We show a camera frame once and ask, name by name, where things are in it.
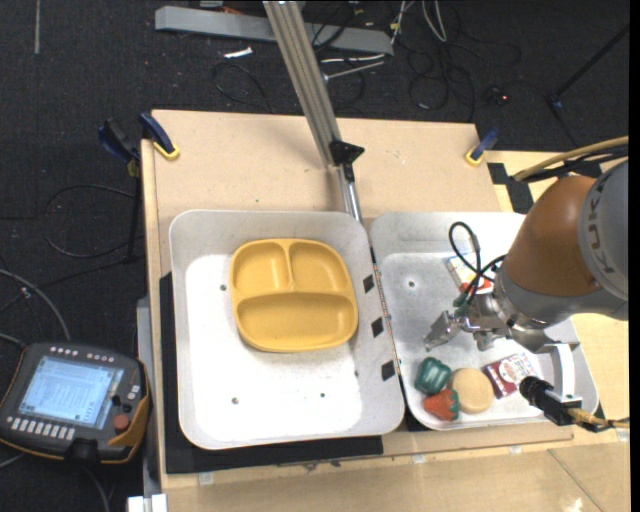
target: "beige round toy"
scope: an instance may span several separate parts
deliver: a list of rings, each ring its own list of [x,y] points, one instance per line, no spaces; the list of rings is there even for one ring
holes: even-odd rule
[[[449,379],[449,388],[457,391],[460,410],[467,414],[486,411],[493,402],[489,377],[475,368],[455,370]]]

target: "wooden table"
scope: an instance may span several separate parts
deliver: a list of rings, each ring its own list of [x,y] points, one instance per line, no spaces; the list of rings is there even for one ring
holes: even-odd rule
[[[629,443],[551,423],[383,436],[384,455],[200,474],[165,471],[159,279],[170,269],[168,229],[191,209],[342,211],[337,177],[297,116],[154,111],[180,148],[165,160],[143,140],[142,180],[160,486],[175,511],[630,510]],[[464,154],[475,126],[339,119],[354,164],[364,224],[387,211],[509,210],[487,163]],[[493,152],[507,172],[548,153]],[[537,197],[548,183],[532,190]],[[608,417],[629,415],[628,324],[575,317]]]

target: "screen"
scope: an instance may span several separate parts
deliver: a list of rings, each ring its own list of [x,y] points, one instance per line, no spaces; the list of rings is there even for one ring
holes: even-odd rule
[[[124,370],[43,356],[20,412],[102,429]]]

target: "black floor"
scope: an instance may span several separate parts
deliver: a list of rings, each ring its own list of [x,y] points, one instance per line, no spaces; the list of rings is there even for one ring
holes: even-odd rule
[[[400,4],[360,2],[356,15],[346,2],[307,2],[304,13],[390,33]],[[301,115],[275,44],[157,32],[154,14],[166,5],[199,2],[2,0],[0,335],[23,343],[63,337],[37,288],[75,340],[135,351],[143,233],[127,244],[135,181],[98,142],[105,119],[115,117],[136,141],[138,114],[154,107]],[[226,5],[264,15],[259,2]],[[329,82],[338,116],[471,122],[481,136],[498,127],[495,149],[505,150],[568,151],[628,135],[628,33],[571,81],[628,26],[628,0],[439,6],[447,42],[434,37],[416,2],[394,57]],[[426,7],[435,22],[435,3]],[[251,55],[219,66],[248,45]],[[323,65],[327,74],[347,69]],[[548,100],[559,91],[554,110]],[[19,351],[0,342],[3,393]],[[16,453],[0,446],[0,510],[101,510],[87,474],[32,456],[2,467]],[[114,511],[142,493],[139,460],[96,474]]]

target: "yellow divided plate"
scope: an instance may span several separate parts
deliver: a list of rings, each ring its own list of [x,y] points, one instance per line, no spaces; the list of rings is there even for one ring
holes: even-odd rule
[[[233,255],[230,281],[238,331],[258,349],[335,347],[358,327],[349,271],[324,243],[296,238],[249,242]]]

